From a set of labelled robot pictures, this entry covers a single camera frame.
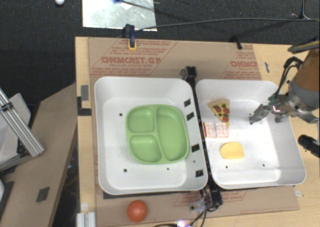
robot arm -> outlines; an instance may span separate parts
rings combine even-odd
[[[261,104],[249,117],[250,124],[272,113],[277,123],[288,116],[299,117],[309,124],[316,124],[319,133],[319,118],[312,114],[312,111],[319,108],[319,40],[289,48],[289,51],[293,53],[306,50],[309,50],[309,53],[304,62],[295,56],[286,61],[278,90],[268,98],[268,105]],[[287,93],[279,94],[288,71],[292,67],[296,67],[298,71],[289,83]],[[319,157],[320,135],[318,135],[318,140],[302,135],[298,142],[303,148]]]

toy pizza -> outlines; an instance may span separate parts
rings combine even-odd
[[[207,105],[214,115],[216,115],[219,120],[226,123],[226,127],[229,128],[229,100],[218,99],[209,102]]]

red ball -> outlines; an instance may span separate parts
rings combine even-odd
[[[141,200],[132,201],[127,209],[126,214],[132,222],[139,223],[143,221],[148,213],[147,206]]]

